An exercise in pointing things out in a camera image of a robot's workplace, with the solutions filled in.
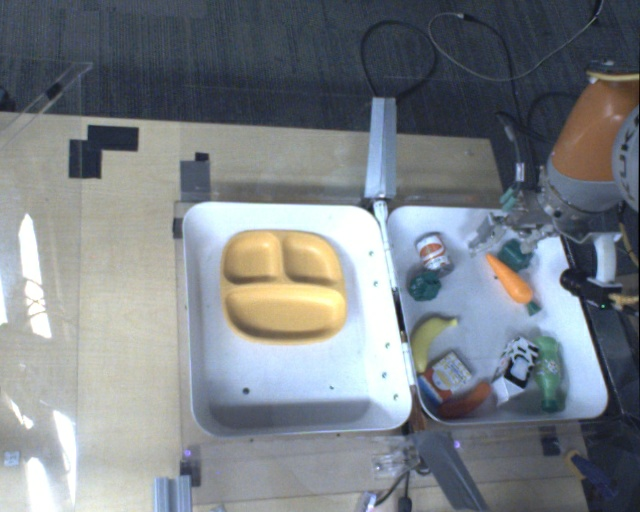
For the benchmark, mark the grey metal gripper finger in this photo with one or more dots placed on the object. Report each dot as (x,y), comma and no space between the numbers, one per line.
(486,231)
(528,244)

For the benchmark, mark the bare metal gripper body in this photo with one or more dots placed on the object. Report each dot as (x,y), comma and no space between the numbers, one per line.
(542,216)

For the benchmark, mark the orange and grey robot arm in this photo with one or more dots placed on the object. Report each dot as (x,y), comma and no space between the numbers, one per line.
(592,135)

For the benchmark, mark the orange carrot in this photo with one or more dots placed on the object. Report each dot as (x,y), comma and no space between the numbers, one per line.
(511,282)

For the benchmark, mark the red and white can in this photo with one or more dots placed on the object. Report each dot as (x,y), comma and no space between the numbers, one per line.
(433,252)

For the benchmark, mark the green broccoli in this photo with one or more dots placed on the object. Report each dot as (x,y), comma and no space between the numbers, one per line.
(425,287)

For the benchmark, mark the white plastic tray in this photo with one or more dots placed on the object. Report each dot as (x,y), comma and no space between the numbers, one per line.
(300,380)
(480,320)

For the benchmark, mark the black and white milk carton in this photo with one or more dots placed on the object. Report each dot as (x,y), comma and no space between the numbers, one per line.
(520,360)

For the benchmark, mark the yellow banana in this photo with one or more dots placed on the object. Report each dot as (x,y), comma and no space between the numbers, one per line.
(424,340)

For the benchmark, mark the green plastic bottle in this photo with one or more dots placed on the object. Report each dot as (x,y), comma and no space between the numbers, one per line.
(549,372)

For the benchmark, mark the yellow and red carton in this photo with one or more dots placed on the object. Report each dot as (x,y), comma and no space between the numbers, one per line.
(447,375)

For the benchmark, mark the brown sausage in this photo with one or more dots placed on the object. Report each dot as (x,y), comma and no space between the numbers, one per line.
(465,402)

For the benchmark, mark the yellow divided plate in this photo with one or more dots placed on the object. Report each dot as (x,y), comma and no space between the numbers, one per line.
(285,305)

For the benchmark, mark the pale wood board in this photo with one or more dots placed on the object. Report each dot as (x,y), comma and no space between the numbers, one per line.
(300,465)

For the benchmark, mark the black cylinder on white bracket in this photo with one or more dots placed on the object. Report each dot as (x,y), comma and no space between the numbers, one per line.
(606,255)

